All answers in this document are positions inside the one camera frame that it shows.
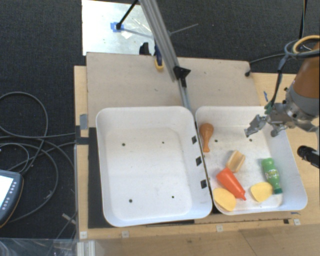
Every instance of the blue tape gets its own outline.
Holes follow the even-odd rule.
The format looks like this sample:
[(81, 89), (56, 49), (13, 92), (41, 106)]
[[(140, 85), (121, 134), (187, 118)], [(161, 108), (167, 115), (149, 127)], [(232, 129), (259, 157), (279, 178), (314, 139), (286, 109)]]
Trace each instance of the blue tape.
[(162, 55), (160, 53), (160, 50), (157, 45), (154, 45), (154, 50), (155, 50), (155, 56), (156, 56), (156, 63), (158, 64), (159, 67), (162, 66)]
[(263, 94), (264, 94), (264, 98), (265, 98), (265, 101), (268, 102), (268, 97), (267, 97), (267, 93), (265, 91), (263, 91)]
[(121, 28), (118, 30), (117, 28), (116, 28), (116, 25), (118, 24), (118, 22), (111, 22), (110, 23), (110, 28), (111, 28), (111, 30), (113, 31), (113, 32), (121, 32), (122, 30), (124, 30), (125, 29), (125, 26), (123, 25), (123, 24), (121, 24)]

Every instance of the white tray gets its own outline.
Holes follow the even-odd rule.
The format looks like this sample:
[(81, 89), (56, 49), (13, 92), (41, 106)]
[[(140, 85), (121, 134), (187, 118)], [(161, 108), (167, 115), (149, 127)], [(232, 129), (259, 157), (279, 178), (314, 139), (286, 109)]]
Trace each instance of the white tray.
[(190, 111), (105, 108), (96, 116), (105, 219), (125, 227), (199, 219), (212, 210)]
[[(303, 186), (296, 162), (285, 131), (277, 137), (271, 137), (272, 126), (266, 124), (258, 133), (246, 137), (244, 129), (257, 115), (264, 114), (260, 106), (203, 106), (196, 112), (198, 127), (210, 123), (214, 127), (209, 141), (209, 153), (204, 153), (204, 161), (210, 179), (211, 188), (223, 188), (216, 175), (225, 168), (229, 156), (234, 150), (245, 155), (245, 161), (239, 172), (234, 175), (245, 190), (246, 201), (236, 199), (233, 211), (225, 211), (216, 203), (218, 210), (226, 215), (240, 215), (260, 212), (301, 210), (307, 205), (307, 194)], [(280, 176), (283, 193), (273, 194), (266, 201), (256, 202), (250, 187), (266, 182), (261, 160), (272, 157)]]

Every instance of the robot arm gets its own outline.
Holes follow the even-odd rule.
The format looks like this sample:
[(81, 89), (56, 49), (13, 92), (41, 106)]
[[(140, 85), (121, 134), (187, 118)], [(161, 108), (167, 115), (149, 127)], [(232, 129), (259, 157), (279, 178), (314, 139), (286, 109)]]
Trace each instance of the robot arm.
[[(302, 159), (319, 168), (319, 126), (312, 124), (312, 120), (319, 117), (319, 42), (311, 52), (317, 55), (313, 54), (312, 57), (304, 60), (298, 74), (286, 92), (285, 100), (282, 103), (274, 103), (274, 96), (273, 100), (265, 107), (266, 115), (256, 115), (244, 132), (249, 137), (251, 134), (261, 130), (266, 123), (273, 127), (271, 131), (272, 137), (277, 136), (281, 130), (294, 127), (299, 127), (306, 132), (315, 132), (317, 134), (318, 149), (301, 146), (297, 153)], [(288, 57), (289, 55), (282, 60), (282, 67)], [(281, 69), (278, 70), (277, 87), (281, 80)]]

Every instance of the metal pole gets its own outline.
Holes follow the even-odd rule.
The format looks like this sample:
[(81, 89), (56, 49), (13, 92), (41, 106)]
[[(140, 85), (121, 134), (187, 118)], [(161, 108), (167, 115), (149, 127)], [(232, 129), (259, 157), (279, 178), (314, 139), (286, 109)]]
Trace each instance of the metal pole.
[(166, 25), (160, 13), (157, 1), (140, 0), (140, 4), (145, 18), (151, 28), (156, 44), (160, 49), (160, 53), (163, 57), (165, 65), (167, 66), (172, 81), (176, 81), (176, 79), (178, 79), (183, 106), (191, 111), (187, 87), (186, 85), (183, 86), (182, 83), (182, 79), (185, 79), (185, 77), (183, 77), (182, 79), (177, 78), (174, 72), (174, 68), (179, 67), (180, 65), (176, 52), (168, 35)]
[(135, 5), (137, 4), (137, 2), (138, 2), (138, 0), (134, 0), (134, 2), (131, 4), (129, 10), (125, 13), (125, 15), (124, 15), (123, 18), (120, 20), (120, 22), (115, 25), (115, 28), (116, 28), (117, 30), (120, 30), (120, 29), (121, 29), (122, 23), (125, 21), (125, 19), (126, 19), (127, 16), (129, 15), (129, 13), (132, 11), (132, 9), (135, 7)]

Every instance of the green spray bottle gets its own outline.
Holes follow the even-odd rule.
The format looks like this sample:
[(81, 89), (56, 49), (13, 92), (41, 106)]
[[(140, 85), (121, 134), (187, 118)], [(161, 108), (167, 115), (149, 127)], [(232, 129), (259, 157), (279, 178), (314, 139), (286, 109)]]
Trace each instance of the green spray bottle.
[(266, 158), (262, 160), (261, 165), (263, 167), (264, 175), (267, 181), (272, 185), (273, 192), (275, 194), (281, 194), (282, 188), (279, 184), (279, 173), (275, 167), (274, 160), (272, 158)]

